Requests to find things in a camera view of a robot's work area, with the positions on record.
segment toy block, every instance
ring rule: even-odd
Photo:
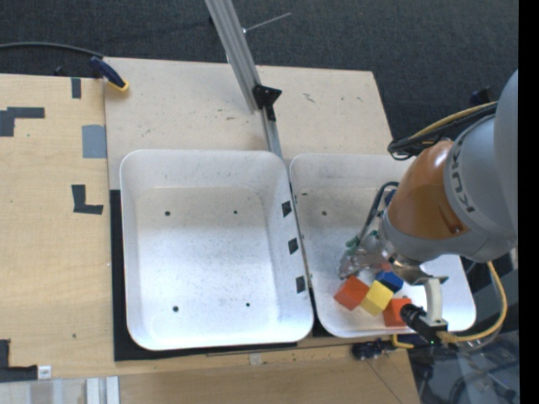
[[[403,288],[404,281],[393,271],[380,271],[376,274],[376,278],[380,283],[384,284],[393,293],[397,293]]]
[[[369,286],[354,275],[350,275],[342,283],[334,295],[334,299],[349,310],[354,310],[365,298]]]
[[[390,300],[389,304],[387,304],[386,309],[382,312],[386,326],[405,327],[406,323],[404,323],[400,314],[401,308],[403,308],[403,306],[405,306],[406,304],[411,303],[412,300],[410,298],[393,298],[392,300]]]
[[[372,316],[377,316],[387,307],[392,297],[393,292],[390,289],[380,281],[374,280],[360,306]]]

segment orange block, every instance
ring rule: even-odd
[[[393,298],[387,304],[386,309],[382,312],[384,316],[384,322],[387,327],[405,327],[406,323],[401,319],[401,308],[406,304],[411,304],[410,298]]]
[[[354,310],[365,298],[369,286],[354,275],[350,275],[334,295],[334,299],[349,310]]]

